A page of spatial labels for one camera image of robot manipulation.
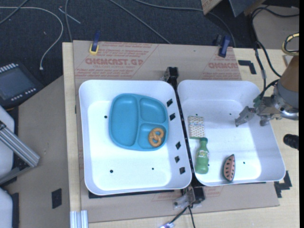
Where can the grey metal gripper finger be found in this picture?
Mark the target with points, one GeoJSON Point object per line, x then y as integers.
{"type": "Point", "coordinates": [265, 121]}
{"type": "Point", "coordinates": [244, 116]}

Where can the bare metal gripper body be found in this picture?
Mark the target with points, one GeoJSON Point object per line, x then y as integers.
{"type": "Point", "coordinates": [268, 107]}

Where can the white plastic tray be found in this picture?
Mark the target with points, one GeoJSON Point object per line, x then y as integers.
{"type": "Point", "coordinates": [221, 98]}
{"type": "Point", "coordinates": [133, 172]}

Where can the white and yellow carton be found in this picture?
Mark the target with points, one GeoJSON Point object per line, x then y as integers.
{"type": "Point", "coordinates": [196, 126]}

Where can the toy watermelon slice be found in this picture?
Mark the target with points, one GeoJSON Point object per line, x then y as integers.
{"type": "Point", "coordinates": [229, 168]}

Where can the green plastic bottle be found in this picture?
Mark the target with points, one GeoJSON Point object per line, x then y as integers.
{"type": "Point", "coordinates": [202, 160]}

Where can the brown toy pretzel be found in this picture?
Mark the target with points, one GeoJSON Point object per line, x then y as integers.
{"type": "Point", "coordinates": [152, 139]}

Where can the blue divided plate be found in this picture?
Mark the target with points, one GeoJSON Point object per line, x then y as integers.
{"type": "Point", "coordinates": [124, 120]}

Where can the brown cardboard board red print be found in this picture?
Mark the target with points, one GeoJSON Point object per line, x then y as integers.
{"type": "Point", "coordinates": [123, 58]}

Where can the black cylinder on white bracket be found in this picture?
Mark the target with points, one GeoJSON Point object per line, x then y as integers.
{"type": "Point", "coordinates": [291, 141]}

